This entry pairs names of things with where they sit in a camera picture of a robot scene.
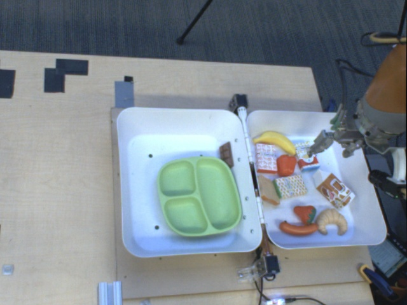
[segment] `red strawberry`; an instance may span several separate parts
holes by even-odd
[[[315,218],[317,210],[313,206],[296,206],[294,213],[301,219],[304,225],[309,225]]]

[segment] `green divided plate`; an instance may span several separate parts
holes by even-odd
[[[183,236],[218,234],[235,227],[242,205],[228,165],[215,157],[190,157],[165,164],[158,195],[167,224]]]

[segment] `yellow banana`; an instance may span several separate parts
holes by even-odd
[[[291,156],[295,155],[295,147],[294,144],[281,133],[274,132],[274,131],[266,131],[263,132],[258,138],[253,139],[255,144],[270,144],[280,147],[286,153]]]

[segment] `hot dog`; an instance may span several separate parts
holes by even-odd
[[[280,224],[280,229],[281,231],[290,234],[290,235],[296,235],[296,236],[304,236],[304,235],[310,235],[318,230],[318,225],[317,224],[309,224],[305,226],[297,226],[297,225],[292,225],[289,224],[286,221],[283,221]]]

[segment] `table surface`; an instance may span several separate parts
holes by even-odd
[[[66,76],[65,93],[44,93],[45,68],[55,68],[57,58],[88,60],[89,73]],[[135,104],[148,107],[226,109],[233,94],[245,93],[250,111],[321,110],[312,71],[304,67],[0,51],[0,69],[16,70],[13,98],[0,99],[0,266],[15,267],[12,275],[0,275],[1,304],[97,304],[97,284],[117,280],[115,81],[132,76]],[[293,254],[297,272],[277,249],[286,265],[284,284],[267,283],[265,294],[373,304],[357,274],[361,262],[371,265],[367,247],[340,249],[318,250],[319,258],[312,250]],[[339,252],[346,257],[332,262]],[[321,277],[345,269],[338,272],[339,283],[310,284],[301,270],[310,263]],[[294,279],[299,275],[303,283]],[[151,290],[166,283],[156,277]],[[178,279],[174,273],[171,284]],[[139,304],[154,294],[160,297],[150,298],[152,305],[257,304],[252,286],[240,289],[196,294],[199,289],[179,284],[180,295],[151,292],[123,302]]]

